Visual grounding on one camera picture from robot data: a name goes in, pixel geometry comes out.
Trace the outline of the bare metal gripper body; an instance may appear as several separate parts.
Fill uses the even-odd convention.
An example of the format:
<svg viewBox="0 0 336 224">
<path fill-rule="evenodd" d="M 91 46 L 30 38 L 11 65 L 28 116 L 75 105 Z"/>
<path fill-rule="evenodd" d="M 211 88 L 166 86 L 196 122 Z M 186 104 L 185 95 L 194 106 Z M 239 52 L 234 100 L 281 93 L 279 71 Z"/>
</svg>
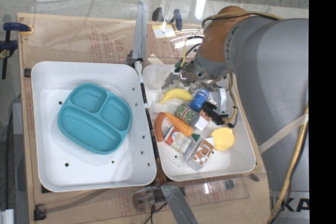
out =
<svg viewBox="0 0 336 224">
<path fill-rule="evenodd" d="M 225 76 L 210 74 L 197 60 L 192 60 L 180 67 L 180 80 L 182 82 L 199 84 L 209 91 L 219 88 L 218 83 L 224 78 Z"/>
</svg>

